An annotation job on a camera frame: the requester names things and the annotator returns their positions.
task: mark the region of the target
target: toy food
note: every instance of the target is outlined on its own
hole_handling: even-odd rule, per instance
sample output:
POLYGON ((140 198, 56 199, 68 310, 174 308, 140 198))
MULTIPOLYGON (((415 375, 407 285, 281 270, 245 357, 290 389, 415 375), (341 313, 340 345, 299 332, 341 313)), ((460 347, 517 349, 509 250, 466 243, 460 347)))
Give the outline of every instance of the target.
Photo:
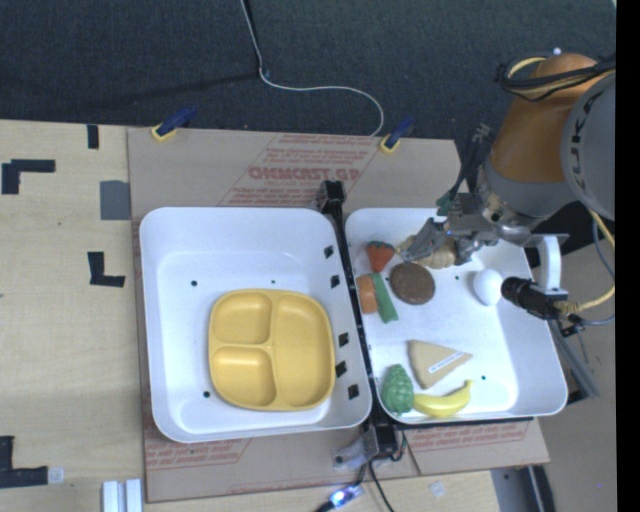
POLYGON ((473 277, 473 289, 487 306, 495 306, 502 297, 502 276, 491 268, 481 270, 473 277))
POLYGON ((384 284, 384 279, 378 273, 370 274, 373 279, 373 286, 376 289, 376 300, 378 301, 378 313, 380 318, 386 324, 392 320, 398 319, 398 312, 391 301, 387 287, 384 284))
POLYGON ((465 380, 464 386, 444 396, 416 394, 413 398, 413 406, 429 416, 438 418, 452 416, 470 402, 472 383, 471 380, 465 380))
POLYGON ((413 407, 413 383, 400 364, 389 367, 380 392, 382 403, 390 412, 402 414, 413 407))
POLYGON ((471 354, 427 341, 409 340, 409 361, 420 387, 427 389, 471 359, 471 354))
POLYGON ((374 272, 382 272, 384 267, 389 263, 396 251, 393 245, 386 242, 373 241, 369 242, 365 248, 371 270, 374 272))
POLYGON ((360 309, 363 313, 375 313, 378 311, 378 301, 376 300, 376 289, 373 278, 370 275, 358 276, 356 278, 358 288, 358 298, 360 299, 360 309))
POLYGON ((400 263, 393 267, 389 284, 396 297, 407 304, 425 304, 436 292, 431 272, 417 263, 400 263))
MULTIPOLYGON (((415 235, 411 235, 396 247, 396 252, 401 254, 403 250, 408 249, 411 246, 415 239, 415 235)), ((456 249, 455 241, 453 238, 446 238, 441 247, 436 249, 429 256, 414 260, 414 263, 438 270, 455 264, 457 257, 458 250, 456 249)))

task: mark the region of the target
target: white cable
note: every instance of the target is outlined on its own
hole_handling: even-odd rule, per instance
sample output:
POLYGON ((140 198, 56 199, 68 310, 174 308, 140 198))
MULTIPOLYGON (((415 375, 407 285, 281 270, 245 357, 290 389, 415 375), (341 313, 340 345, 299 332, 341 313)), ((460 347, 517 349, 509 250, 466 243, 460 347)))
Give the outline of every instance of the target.
POLYGON ((321 85, 321 86, 315 86, 315 87, 290 87, 286 85, 275 84, 271 80, 269 80, 264 75, 264 71, 262 70, 262 53, 260 52, 260 48, 258 47, 258 41, 256 40, 255 33, 253 32, 253 27, 251 26, 251 19, 249 18, 249 13, 247 12, 247 8, 244 4, 244 0, 240 0, 240 5, 242 5, 244 18, 247 22, 247 27, 249 28, 249 34, 251 35, 251 42, 253 43, 253 48, 258 57, 258 73, 260 75, 260 80, 262 80, 266 85, 270 87, 273 87, 275 89, 280 89, 283 91, 312 92, 312 91, 334 90, 334 91, 348 91, 348 92, 354 92, 356 94, 360 94, 361 96, 364 96, 365 98, 370 100, 376 106, 376 108, 378 109, 378 112, 380 112, 380 124, 378 125, 378 128, 376 129, 376 131, 373 132, 370 136, 375 137, 376 135, 378 135, 378 133, 380 133, 380 130, 382 130, 382 127, 384 125, 384 110, 382 109, 382 106, 380 105, 378 100, 376 100, 369 93, 366 93, 359 89, 354 89, 353 87, 346 87, 343 85, 321 85))

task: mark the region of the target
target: green toy vegetable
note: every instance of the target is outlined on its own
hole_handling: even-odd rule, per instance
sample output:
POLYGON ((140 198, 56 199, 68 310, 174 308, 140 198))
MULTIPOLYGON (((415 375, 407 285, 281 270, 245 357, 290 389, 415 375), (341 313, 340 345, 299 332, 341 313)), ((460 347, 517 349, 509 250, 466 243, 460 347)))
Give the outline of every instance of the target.
POLYGON ((413 408, 413 383, 402 365, 389 367, 380 395, 382 403, 391 412, 402 414, 413 408))

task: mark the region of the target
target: white egg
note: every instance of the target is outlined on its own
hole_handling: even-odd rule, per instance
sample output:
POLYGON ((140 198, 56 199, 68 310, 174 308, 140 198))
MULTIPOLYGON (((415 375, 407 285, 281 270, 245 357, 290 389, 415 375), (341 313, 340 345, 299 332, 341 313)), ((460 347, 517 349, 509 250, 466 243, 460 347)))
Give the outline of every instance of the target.
POLYGON ((487 306, 495 306, 502 293, 502 276, 491 268, 481 270, 473 277, 473 289, 478 298, 487 306))

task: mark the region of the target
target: cheese wedge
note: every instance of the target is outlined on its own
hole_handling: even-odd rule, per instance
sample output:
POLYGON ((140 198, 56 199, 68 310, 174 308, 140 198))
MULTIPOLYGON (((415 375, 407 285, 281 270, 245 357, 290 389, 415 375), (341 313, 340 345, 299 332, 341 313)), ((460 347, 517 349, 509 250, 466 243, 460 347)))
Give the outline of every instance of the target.
POLYGON ((410 340, 408 350, 413 375, 423 389, 471 359, 471 354, 428 341, 410 340))

